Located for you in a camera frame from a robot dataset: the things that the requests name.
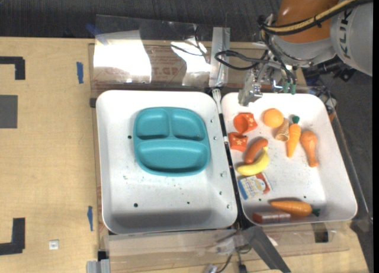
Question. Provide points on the small white square block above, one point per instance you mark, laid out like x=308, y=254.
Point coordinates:
x=53, y=244

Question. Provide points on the yellow banana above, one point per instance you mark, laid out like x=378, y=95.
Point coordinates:
x=256, y=166

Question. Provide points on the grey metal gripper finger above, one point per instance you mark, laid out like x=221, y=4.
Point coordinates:
x=249, y=94

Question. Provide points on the white plastic tray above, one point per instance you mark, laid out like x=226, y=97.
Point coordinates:
x=165, y=200
x=296, y=180

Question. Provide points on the white and blue carton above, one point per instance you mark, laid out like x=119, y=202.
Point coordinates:
x=254, y=186

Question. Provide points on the orange sausage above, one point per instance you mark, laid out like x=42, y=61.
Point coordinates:
x=255, y=149

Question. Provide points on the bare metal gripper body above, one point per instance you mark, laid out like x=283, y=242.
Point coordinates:
x=262, y=75

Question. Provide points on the red rectangular box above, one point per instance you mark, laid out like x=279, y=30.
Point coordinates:
x=271, y=217

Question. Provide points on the orange carrot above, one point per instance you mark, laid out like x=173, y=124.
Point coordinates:
x=293, y=207
x=293, y=138

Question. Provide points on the orange chicken drumstick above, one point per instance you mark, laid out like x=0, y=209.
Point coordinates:
x=309, y=144

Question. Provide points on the orange cup with stars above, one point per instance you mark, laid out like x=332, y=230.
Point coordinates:
x=237, y=142
x=247, y=120

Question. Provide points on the teal divided plate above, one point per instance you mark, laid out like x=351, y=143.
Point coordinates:
x=171, y=153

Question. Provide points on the beige ice cream cone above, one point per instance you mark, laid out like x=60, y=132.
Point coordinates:
x=282, y=132

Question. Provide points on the orange ball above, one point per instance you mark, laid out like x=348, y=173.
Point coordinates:
x=273, y=118

